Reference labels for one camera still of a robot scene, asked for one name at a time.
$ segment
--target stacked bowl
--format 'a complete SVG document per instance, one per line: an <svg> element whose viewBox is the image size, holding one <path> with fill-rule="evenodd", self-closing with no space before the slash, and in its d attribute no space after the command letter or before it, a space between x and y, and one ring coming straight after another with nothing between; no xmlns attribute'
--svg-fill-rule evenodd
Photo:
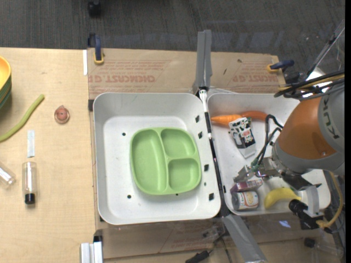
<svg viewBox="0 0 351 263"><path fill-rule="evenodd" d="M8 61L0 56L0 108L10 97L12 87L11 67Z"/></svg>

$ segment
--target wooden table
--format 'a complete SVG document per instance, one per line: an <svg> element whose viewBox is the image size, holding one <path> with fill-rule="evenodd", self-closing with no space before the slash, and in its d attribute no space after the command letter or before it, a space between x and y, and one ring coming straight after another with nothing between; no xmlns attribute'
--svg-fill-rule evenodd
<svg viewBox="0 0 351 263"><path fill-rule="evenodd" d="M1 262L79 262L80 244L92 243L95 233L92 141L88 110L88 79L83 75L82 50L0 48L12 67L12 95L0 110L0 135L22 118L40 95L44 101L15 135L0 142L0 161L17 181L0 187ZM70 120L58 124L54 111L64 105ZM27 158L27 131L35 131L35 156ZM38 166L37 203L24 203L21 164ZM269 262L308 262L312 251L303 246L302 233L291 240L265 241L259 245ZM233 242L227 242L233 262L243 262ZM106 262L184 262L195 251L137 256ZM219 244L207 262L227 262ZM338 262L320 256L320 262Z"/></svg>

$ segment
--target green bowl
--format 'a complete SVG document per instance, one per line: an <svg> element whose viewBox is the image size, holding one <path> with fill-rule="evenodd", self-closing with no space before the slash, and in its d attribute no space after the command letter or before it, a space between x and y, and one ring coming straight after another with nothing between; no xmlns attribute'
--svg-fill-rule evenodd
<svg viewBox="0 0 351 263"><path fill-rule="evenodd" d="M150 195L193 190L201 180L199 152L193 137L179 128L147 128L131 141L134 181Z"/></svg>

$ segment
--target yellow banana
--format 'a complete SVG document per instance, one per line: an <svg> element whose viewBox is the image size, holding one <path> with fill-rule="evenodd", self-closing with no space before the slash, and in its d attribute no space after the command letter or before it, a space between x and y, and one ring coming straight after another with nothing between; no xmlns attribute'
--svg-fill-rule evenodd
<svg viewBox="0 0 351 263"><path fill-rule="evenodd" d="M270 208L277 201L281 199L298 199L301 200L301 197L296 195L290 188L276 188L270 191L264 199L264 207Z"/></svg>

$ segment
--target white plastic tray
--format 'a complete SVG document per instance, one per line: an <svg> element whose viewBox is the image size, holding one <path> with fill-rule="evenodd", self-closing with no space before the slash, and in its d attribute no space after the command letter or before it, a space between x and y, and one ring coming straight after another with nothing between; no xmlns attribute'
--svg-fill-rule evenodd
<svg viewBox="0 0 351 263"><path fill-rule="evenodd" d="M258 110L267 114L272 114L278 122L284 124L289 117L292 110L299 103L295 99L286 99L283 97L274 98L271 94L212 94L208 98L207 106L211 117L241 114L249 110ZM273 131L274 124L270 124L270 130ZM257 190L259 197L259 206L251 211L236 211L231 202L230 189L234 185L233 177L236 177L239 170L244 165L250 165L252 160L257 156L263 147L265 139L264 122L254 120L251 124L253 137L256 141L256 153L245 159L238 151L234 139L229 134L229 126L224 127L212 123L212 134L214 137L214 146L217 155L222 184L225 186L225 202L227 207L235 214L242 216L284 213L289 212L288 202L280 200L271 208L265 209L263 201L269 191L278 187L290 187L282 178L271 178L265 181L263 185ZM265 157L271 155L271 147L267 147ZM326 208L331 200L330 190L328 188L324 173L322 170L313 170L310 173L302 175L307 181L312 184L322 185L318 188L320 209ZM308 205L307 194L305 191L298 193L302 197L301 201Z"/></svg>
<svg viewBox="0 0 351 263"><path fill-rule="evenodd" d="M104 93L95 99L93 110L98 209L106 222L126 225L209 219L219 212L216 172L203 105L197 97L184 93ZM193 136L202 168L195 189L163 196L138 189L131 171L130 141L135 132L150 127L182 128Z"/></svg>

